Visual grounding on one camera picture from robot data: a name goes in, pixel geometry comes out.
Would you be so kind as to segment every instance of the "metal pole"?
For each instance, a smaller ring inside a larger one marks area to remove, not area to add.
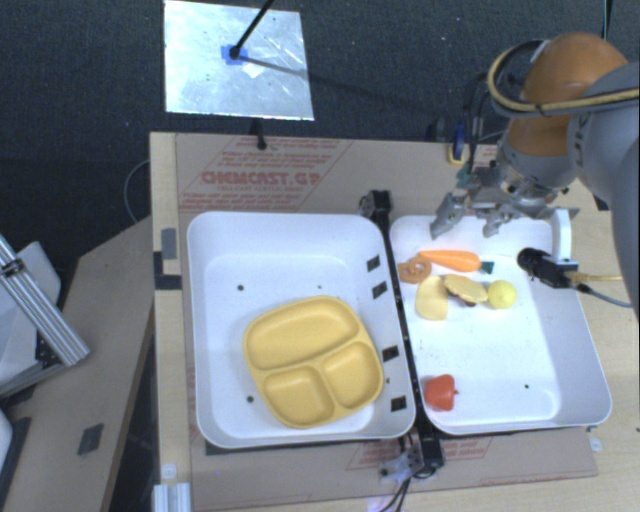
[[[240,49],[242,48],[242,45],[247,41],[247,39],[249,39],[249,36],[258,26],[258,23],[260,23],[260,20],[267,13],[269,7],[271,7],[271,4],[273,4],[273,2],[275,2],[275,0],[267,0],[265,2],[258,15],[251,22],[251,25],[249,25],[249,28],[245,31],[244,34],[242,34],[240,40],[235,44],[235,46],[232,46],[229,49],[229,57],[231,57],[233,60],[236,60],[240,56]]]

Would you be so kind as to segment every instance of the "white tray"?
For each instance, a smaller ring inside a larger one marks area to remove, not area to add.
[[[401,283],[414,360],[422,382],[450,373],[459,394],[450,412],[427,407],[436,427],[454,435],[594,425],[611,410],[611,396],[577,293],[531,281],[516,263],[521,249],[551,252],[552,233],[543,221],[519,219],[482,236],[483,221],[465,217],[432,241],[433,217],[402,217],[391,227],[398,263],[420,250],[459,249],[493,261],[491,275],[467,274],[490,283],[506,279],[518,291],[516,304],[493,310],[449,301],[444,321],[415,312],[416,285]],[[433,273],[454,273],[437,265]]]
[[[415,403],[396,302],[384,242],[372,222],[356,215],[207,212],[189,225],[187,246],[196,414],[206,439],[243,448],[391,438],[411,427]],[[262,401],[242,336],[262,313],[316,295],[338,297],[358,314],[378,350],[385,385],[354,414],[294,429]]]

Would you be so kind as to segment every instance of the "toy tomato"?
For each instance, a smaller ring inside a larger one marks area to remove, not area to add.
[[[424,387],[425,401],[440,411],[453,409],[453,399],[457,393],[456,381],[448,373],[429,379]]]

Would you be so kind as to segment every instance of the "yellow ball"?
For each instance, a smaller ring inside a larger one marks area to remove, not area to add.
[[[509,281],[494,281],[487,289],[489,304],[496,309],[507,309],[513,306],[518,292]]]

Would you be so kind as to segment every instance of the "blue tape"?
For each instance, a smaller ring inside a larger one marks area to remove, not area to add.
[[[238,56],[238,58],[237,59],[232,59],[231,56],[229,55],[229,52],[231,51],[231,48],[233,48],[233,47],[234,47],[234,45],[232,45],[232,44],[227,44],[227,45],[224,45],[224,46],[220,47],[220,53],[222,55],[222,59],[229,66],[242,66],[242,60],[249,58],[249,52],[243,46],[242,48],[240,48],[240,55]]]

